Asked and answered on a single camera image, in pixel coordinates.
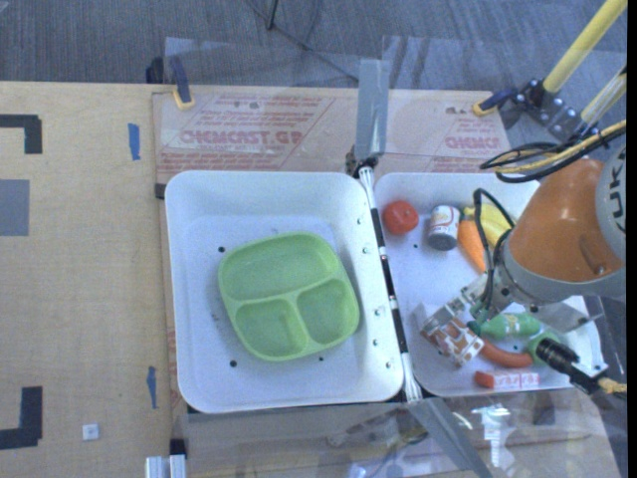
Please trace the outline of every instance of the orange carrot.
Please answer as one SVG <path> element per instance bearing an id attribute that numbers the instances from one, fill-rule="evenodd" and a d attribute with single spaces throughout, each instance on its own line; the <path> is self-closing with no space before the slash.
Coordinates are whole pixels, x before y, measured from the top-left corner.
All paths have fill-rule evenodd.
<path id="1" fill-rule="evenodd" d="M 471 219 L 460 220 L 458 226 L 458 242 L 468 255 L 471 263 L 481 272 L 485 272 L 487 266 L 485 264 L 485 248 L 480 240 L 478 227 L 476 222 Z"/>

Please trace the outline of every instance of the green bottle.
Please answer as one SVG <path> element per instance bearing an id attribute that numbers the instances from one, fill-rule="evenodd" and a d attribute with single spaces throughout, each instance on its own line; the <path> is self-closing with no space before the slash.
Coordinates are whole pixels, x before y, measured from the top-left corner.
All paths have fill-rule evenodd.
<path id="1" fill-rule="evenodd" d="M 501 340 L 505 337 L 530 337 L 539 329 L 539 321 L 527 312 L 499 314 L 480 325 L 480 335 Z"/>

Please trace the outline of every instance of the white square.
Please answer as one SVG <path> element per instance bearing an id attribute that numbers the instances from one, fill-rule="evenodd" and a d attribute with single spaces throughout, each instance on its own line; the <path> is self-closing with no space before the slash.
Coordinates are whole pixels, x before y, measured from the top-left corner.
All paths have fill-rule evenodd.
<path id="1" fill-rule="evenodd" d="M 100 439 L 100 426 L 97 423 L 83 425 L 82 439 L 85 441 L 95 441 L 96 439 Z"/>

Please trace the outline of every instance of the green object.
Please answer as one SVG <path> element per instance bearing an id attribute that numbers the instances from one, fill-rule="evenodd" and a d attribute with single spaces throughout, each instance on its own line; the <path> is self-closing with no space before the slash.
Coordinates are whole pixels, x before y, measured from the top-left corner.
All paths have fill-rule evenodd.
<path id="1" fill-rule="evenodd" d="M 530 337 L 540 330 L 539 321 L 531 314 L 499 314 L 480 325 L 478 335 L 486 335 L 494 340 L 505 337 Z"/>
<path id="2" fill-rule="evenodd" d="M 544 339 L 552 339 L 556 342 L 561 342 L 560 338 L 555 333 L 550 331 L 544 331 L 536 337 L 530 339 L 529 343 L 527 344 L 527 351 L 533 357 L 533 362 L 535 364 L 546 364 L 543 359 L 537 357 L 537 345 Z"/>
<path id="3" fill-rule="evenodd" d="M 253 355 L 295 359 L 350 337 L 356 295 L 331 246 L 310 232 L 252 241 L 229 252 L 219 289 L 237 336 Z"/>

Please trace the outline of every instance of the white tray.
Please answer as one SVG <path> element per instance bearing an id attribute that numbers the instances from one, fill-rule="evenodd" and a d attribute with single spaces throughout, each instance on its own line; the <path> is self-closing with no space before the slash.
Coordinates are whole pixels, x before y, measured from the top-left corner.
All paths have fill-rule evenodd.
<path id="1" fill-rule="evenodd" d="M 414 309 L 420 303 L 424 304 L 428 316 L 433 315 L 442 305 L 457 297 L 462 287 L 477 278 L 475 269 L 458 248 L 442 252 L 429 247 L 425 242 L 425 228 L 436 205 L 473 205 L 473 192 L 478 187 L 493 194 L 517 218 L 538 184 L 506 184 L 487 173 L 389 173 L 380 177 L 374 188 L 380 213 L 388 203 L 402 198 L 412 203 L 420 215 L 419 225 L 413 231 L 404 236 L 385 232 L 384 237 L 414 375 L 425 389 L 439 396 L 485 394 L 488 390 L 474 383 L 474 373 L 477 369 L 497 369 L 480 356 L 456 368 L 449 358 L 441 356 L 419 334 L 414 315 Z M 582 298 L 570 298 L 566 302 L 587 314 Z M 523 309 L 520 305 L 511 305 L 507 311 Z M 589 335 L 582 337 L 582 332 L 578 332 L 577 336 L 570 338 L 566 343 L 572 349 L 582 357 L 589 354 Z M 498 346 L 519 352 L 524 349 L 525 342 L 508 339 L 498 342 Z M 566 375 L 546 365 L 534 365 L 531 370 L 539 374 L 536 389 L 570 387 Z"/>
<path id="2" fill-rule="evenodd" d="M 208 413 L 383 401 L 403 383 L 400 352 L 362 186 L 341 173 L 186 171 L 166 187 L 177 377 Z M 354 335 L 318 355 L 267 362 L 237 338 L 217 286 L 223 250 L 279 232 L 333 245 L 361 309 Z"/>

